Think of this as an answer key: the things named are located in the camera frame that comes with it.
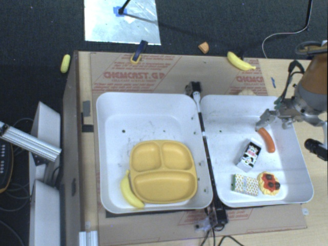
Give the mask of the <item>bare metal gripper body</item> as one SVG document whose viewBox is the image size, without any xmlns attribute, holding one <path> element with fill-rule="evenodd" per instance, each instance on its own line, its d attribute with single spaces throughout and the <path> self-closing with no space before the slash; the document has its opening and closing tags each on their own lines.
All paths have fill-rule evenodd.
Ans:
<svg viewBox="0 0 328 246">
<path fill-rule="evenodd" d="M 276 115 L 282 121 L 284 129 L 290 128 L 294 122 L 305 121 L 314 127 L 327 128 L 327 121 L 321 120 L 317 111 L 302 98 L 278 98 L 274 101 Z"/>
</svg>

